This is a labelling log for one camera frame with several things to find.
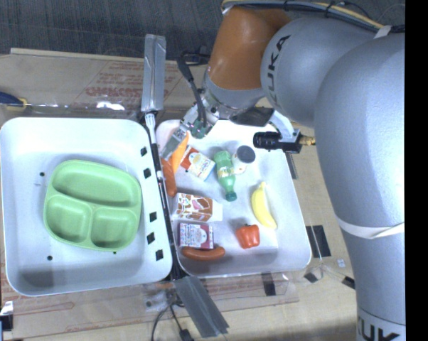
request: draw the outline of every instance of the red bell pepper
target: red bell pepper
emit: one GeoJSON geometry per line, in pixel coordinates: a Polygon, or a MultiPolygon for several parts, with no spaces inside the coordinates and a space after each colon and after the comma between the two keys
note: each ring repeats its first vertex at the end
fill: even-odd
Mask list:
{"type": "Polygon", "coordinates": [[[255,224],[246,224],[240,227],[236,230],[235,235],[243,249],[249,249],[260,245],[260,229],[255,224]]]}

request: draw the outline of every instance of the gray carpet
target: gray carpet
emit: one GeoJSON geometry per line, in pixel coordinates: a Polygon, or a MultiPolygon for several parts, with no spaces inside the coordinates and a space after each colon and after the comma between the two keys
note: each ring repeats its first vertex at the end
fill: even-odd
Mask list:
{"type": "MultiPolygon", "coordinates": [[[[0,0],[0,53],[14,47],[142,57],[147,33],[166,37],[168,59],[201,46],[209,51],[222,21],[221,1],[0,0]]],[[[405,0],[298,1],[347,1],[379,23],[405,23],[405,0]]]]}

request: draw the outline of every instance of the green bottle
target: green bottle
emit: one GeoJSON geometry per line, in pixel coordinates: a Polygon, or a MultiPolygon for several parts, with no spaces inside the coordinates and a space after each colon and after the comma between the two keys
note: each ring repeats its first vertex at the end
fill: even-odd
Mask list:
{"type": "Polygon", "coordinates": [[[229,202],[236,200],[236,192],[233,190],[235,185],[235,169],[231,161],[231,155],[227,151],[219,151],[214,155],[217,178],[220,185],[225,190],[225,199],[229,202]]]}

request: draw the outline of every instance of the green divided plate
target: green divided plate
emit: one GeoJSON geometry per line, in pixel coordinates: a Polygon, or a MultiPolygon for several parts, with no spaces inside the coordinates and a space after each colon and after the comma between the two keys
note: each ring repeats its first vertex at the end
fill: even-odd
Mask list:
{"type": "Polygon", "coordinates": [[[117,251],[135,238],[141,215],[138,180],[90,161],[59,164],[48,185],[43,220],[52,237],[95,250],[117,251]]]}

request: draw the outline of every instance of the carrot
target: carrot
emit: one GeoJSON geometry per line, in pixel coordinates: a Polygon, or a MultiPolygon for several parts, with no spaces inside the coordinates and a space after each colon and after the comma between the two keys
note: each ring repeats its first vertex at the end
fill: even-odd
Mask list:
{"type": "Polygon", "coordinates": [[[179,144],[178,148],[176,148],[173,154],[171,154],[171,157],[168,160],[171,166],[173,167],[173,173],[176,173],[179,168],[179,165],[181,164],[181,161],[183,160],[183,156],[187,148],[188,137],[189,135],[186,132],[186,137],[182,140],[182,142],[179,144]]]}
{"type": "Polygon", "coordinates": [[[178,188],[176,187],[176,180],[174,178],[173,167],[170,164],[170,161],[166,161],[165,159],[161,159],[162,161],[162,170],[164,172],[165,177],[165,188],[166,193],[170,197],[174,197],[178,192],[178,188]]]}

